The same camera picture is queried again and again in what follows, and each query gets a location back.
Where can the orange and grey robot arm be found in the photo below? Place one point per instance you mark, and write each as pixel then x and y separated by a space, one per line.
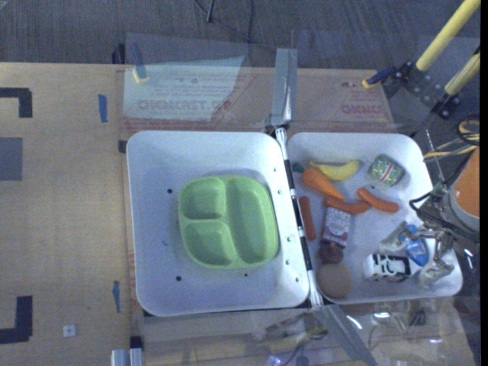
pixel 467 189

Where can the green and white can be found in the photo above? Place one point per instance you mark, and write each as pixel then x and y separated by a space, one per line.
pixel 386 171

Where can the orange carrot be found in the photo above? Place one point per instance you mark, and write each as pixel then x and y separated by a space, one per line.
pixel 320 183

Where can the orange sausage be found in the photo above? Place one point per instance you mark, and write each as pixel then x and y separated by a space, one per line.
pixel 308 219
pixel 379 201
pixel 347 205

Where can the red and white carton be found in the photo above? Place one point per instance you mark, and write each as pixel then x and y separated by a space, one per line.
pixel 336 227

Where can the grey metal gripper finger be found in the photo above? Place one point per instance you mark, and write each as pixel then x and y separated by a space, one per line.
pixel 392 242
pixel 434 271

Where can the green divided plate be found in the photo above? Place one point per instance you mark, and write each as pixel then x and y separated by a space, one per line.
pixel 248 219

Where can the dark brown biscuit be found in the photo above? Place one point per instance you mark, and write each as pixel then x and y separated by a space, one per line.
pixel 331 253

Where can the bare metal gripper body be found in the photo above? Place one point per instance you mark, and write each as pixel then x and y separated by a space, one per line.
pixel 438 214

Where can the black and white carton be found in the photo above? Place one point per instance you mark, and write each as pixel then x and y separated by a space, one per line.
pixel 385 267

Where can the white plastic tray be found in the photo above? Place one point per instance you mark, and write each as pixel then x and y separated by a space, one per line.
pixel 160 219
pixel 381 227

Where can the blue and clear plastic bottle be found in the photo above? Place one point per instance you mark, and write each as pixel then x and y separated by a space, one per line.
pixel 416 248

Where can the yellow banana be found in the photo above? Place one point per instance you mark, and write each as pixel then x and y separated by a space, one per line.
pixel 337 171

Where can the brown cardboard board, red print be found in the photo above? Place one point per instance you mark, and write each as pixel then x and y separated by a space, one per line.
pixel 328 90

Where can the thin black and white rod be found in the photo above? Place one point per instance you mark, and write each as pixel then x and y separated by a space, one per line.
pixel 291 189

